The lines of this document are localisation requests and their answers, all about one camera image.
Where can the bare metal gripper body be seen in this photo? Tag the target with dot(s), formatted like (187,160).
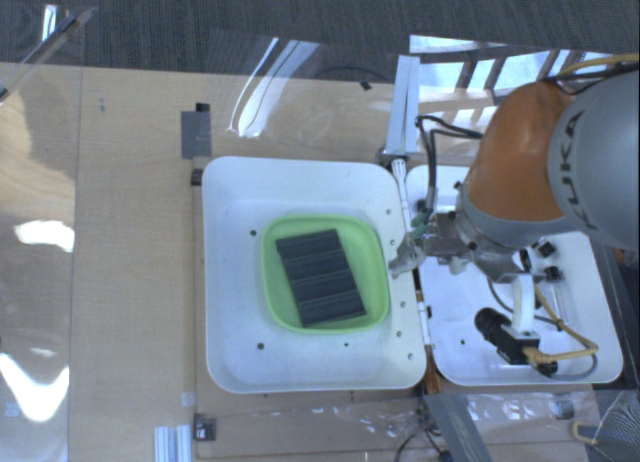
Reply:
(447,244)

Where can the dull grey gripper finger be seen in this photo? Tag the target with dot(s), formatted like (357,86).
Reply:
(403,261)
(414,239)

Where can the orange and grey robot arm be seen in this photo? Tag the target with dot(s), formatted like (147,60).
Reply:
(525,150)

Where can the green plate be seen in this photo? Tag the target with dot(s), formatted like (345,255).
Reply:
(377,270)

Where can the thin black and white rod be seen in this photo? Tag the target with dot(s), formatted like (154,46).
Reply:
(401,190)

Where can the dark grey ribbed rectangular block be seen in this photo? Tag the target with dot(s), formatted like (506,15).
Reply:
(320,277)

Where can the white plastic tray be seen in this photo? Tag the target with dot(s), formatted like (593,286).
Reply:
(460,350)
(235,300)

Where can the black cylinder on white bracket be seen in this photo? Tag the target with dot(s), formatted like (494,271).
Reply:
(505,335)

